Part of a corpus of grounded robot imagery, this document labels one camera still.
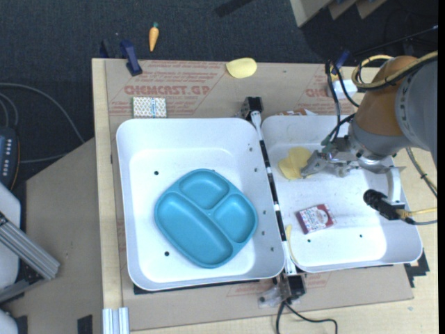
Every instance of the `black floor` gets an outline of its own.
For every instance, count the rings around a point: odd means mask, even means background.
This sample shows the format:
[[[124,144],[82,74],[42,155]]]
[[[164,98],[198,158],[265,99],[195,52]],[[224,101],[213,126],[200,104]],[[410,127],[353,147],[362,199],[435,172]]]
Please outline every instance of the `black floor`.
[[[437,49],[437,31],[408,43],[358,55],[369,47],[424,31],[438,24],[439,0],[389,0],[366,19],[352,7],[336,21],[329,11],[298,28],[289,0],[0,0],[0,83],[37,88],[71,117],[81,138],[94,135],[91,58],[108,39],[128,38],[139,58],[230,61],[251,56],[258,62],[324,63],[343,50],[354,65],[365,56],[422,55]],[[147,47],[153,21],[161,36],[154,53]],[[22,160],[17,183],[53,160],[26,162],[69,152],[81,144],[51,100],[32,90],[1,86],[16,105]],[[10,125],[15,113],[8,108]],[[0,125],[6,123],[0,107]]]

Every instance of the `table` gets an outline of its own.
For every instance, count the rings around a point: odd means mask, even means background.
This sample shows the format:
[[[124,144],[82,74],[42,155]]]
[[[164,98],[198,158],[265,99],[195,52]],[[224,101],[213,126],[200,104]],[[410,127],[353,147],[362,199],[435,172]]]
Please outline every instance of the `table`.
[[[119,91],[124,88],[123,85],[119,86],[119,78],[123,78],[127,83],[129,80],[128,77],[123,77],[121,72],[119,75],[116,75],[115,79],[110,80],[109,70],[110,68],[114,68],[113,64],[116,63],[118,64],[116,67],[118,70],[125,71],[124,61],[103,59],[94,59],[92,61],[103,304],[104,308],[111,309],[121,308],[124,305],[124,291],[122,290],[123,279],[120,268],[119,229],[116,222],[116,184],[113,178],[113,165],[110,159],[110,155],[113,154],[111,140],[111,129],[113,129],[113,126],[110,122],[110,115],[113,115],[114,121],[125,120],[125,113],[129,112],[128,108],[125,109],[126,106],[119,104],[119,102],[114,104],[114,106],[108,103],[109,88],[117,88],[118,93],[116,95],[118,95]],[[217,93],[217,89],[221,86],[222,81],[230,78],[224,73],[221,67],[223,64],[221,63],[181,61],[165,61],[163,63],[162,61],[145,61],[142,65],[143,69],[147,72],[150,72],[150,68],[153,68],[153,71],[165,69],[168,71],[176,71],[175,68],[182,70],[181,68],[185,68],[184,66],[187,63],[188,66],[186,67],[196,68],[194,70],[199,70],[203,67],[205,67],[205,69],[208,68],[208,70],[203,72],[203,76],[207,76],[208,79],[205,80],[204,83],[199,84],[201,89],[197,89],[197,93],[203,93],[204,91],[207,92],[207,95],[209,92]],[[172,75],[177,77],[178,74],[174,72],[170,77]],[[149,74],[145,74],[143,78],[146,78],[146,81],[149,78],[152,78],[150,79],[151,81],[155,80],[155,76],[150,76]],[[193,84],[190,79],[187,79],[185,83],[184,88],[191,87]],[[312,97],[309,95],[310,93],[312,93],[312,95],[322,93],[322,85],[323,66],[264,64],[259,66],[258,72],[253,77],[240,81],[240,83],[228,81],[227,84],[225,84],[226,87],[230,88],[231,92],[235,91],[235,96],[232,96],[225,107],[229,113],[233,113],[243,101],[242,97],[238,100],[239,103],[234,102],[234,98],[235,100],[237,98],[236,92],[242,90],[241,94],[238,94],[239,98],[239,95],[245,93],[246,90],[251,90],[254,95],[257,95],[260,90],[260,93],[277,93],[280,95],[295,93],[295,95],[303,95],[303,98],[300,97],[300,104],[310,108],[311,104],[304,103],[304,101]],[[202,115],[214,117],[220,112],[212,108],[211,104],[205,98],[200,99],[198,96],[198,98],[194,100],[195,106],[198,105],[201,111],[197,109],[192,110],[190,107],[187,108],[185,104],[182,104],[181,107],[175,110],[177,115],[183,115],[183,117],[202,117]],[[264,104],[265,111],[272,111],[272,108],[275,110],[277,107],[281,107],[280,105],[277,106],[276,102],[274,103],[268,100],[265,100]],[[417,154],[418,158],[425,164],[424,168],[427,172],[432,175],[433,178],[437,179],[437,173],[429,154],[426,152],[418,152]],[[396,163],[408,165],[409,161],[404,154],[400,154],[396,158]],[[411,208],[422,209],[436,205],[435,199],[433,199],[433,196],[429,193],[426,186],[418,181],[418,178],[419,176],[413,167],[408,167],[407,170],[402,173],[402,181]],[[404,331],[405,333],[419,333],[421,331],[425,333],[438,333],[437,226],[421,227],[419,231],[424,242],[430,272],[426,277],[415,279],[416,288],[413,289],[413,299],[359,307],[353,306],[331,310],[318,310],[316,312],[306,312],[305,315],[315,319],[326,317],[334,318],[339,323],[341,333],[395,333],[399,331]],[[171,303],[171,309],[174,309],[175,313],[173,315],[170,313],[166,315],[170,318],[167,318],[165,328],[143,330],[138,331],[138,333],[226,333],[228,331],[231,333],[273,333],[274,331],[274,316],[270,316],[270,314],[273,313],[271,310],[265,312],[267,313],[266,316],[261,317],[168,328],[169,322],[175,322],[175,315],[187,317],[188,306],[187,303]],[[147,308],[148,312],[153,310],[154,308]],[[282,332],[300,330],[302,332],[324,333],[333,331],[330,326],[331,324],[329,323],[319,325],[309,323],[296,324],[294,317],[291,315],[284,315],[282,319]]]

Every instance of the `orange carrot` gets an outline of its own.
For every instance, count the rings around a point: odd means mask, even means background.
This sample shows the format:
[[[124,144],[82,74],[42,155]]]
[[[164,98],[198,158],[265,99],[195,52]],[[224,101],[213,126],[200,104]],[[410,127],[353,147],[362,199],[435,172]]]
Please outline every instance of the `orange carrot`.
[[[156,41],[158,40],[159,37],[159,28],[158,28],[158,23],[155,22],[153,23],[153,27],[150,29],[149,33],[148,33],[148,42],[150,45],[150,52],[153,52],[154,46],[156,45]]]

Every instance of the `blue plate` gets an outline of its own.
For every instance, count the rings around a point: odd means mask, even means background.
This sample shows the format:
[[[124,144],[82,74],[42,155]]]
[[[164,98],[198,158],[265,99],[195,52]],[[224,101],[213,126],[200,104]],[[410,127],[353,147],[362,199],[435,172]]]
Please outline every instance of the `blue plate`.
[[[154,220],[188,259],[215,268],[230,261],[257,229],[257,212],[231,182],[198,169],[177,180],[158,199]]]

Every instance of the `blue clamp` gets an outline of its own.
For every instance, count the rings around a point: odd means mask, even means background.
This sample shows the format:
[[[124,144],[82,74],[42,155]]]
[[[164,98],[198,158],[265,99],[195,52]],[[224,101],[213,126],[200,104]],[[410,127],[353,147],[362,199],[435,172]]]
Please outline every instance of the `blue clamp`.
[[[128,40],[120,41],[120,51],[128,60],[127,68],[132,76],[142,74],[142,68],[139,66],[133,44]]]

